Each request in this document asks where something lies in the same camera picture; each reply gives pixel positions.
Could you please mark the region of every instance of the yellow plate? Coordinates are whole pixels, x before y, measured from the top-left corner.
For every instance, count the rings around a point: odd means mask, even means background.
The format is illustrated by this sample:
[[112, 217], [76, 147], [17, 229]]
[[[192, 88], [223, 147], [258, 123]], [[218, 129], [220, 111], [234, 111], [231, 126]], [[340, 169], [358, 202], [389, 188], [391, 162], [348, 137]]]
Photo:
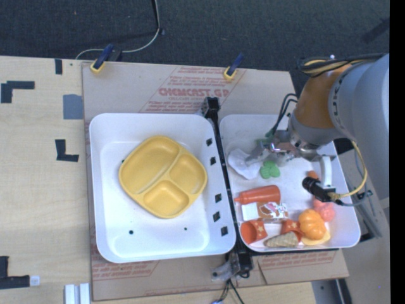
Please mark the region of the yellow plate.
[[121, 164], [118, 175], [125, 192], [162, 219], [183, 213], [207, 184], [201, 162], [166, 136], [153, 136], [138, 145]]

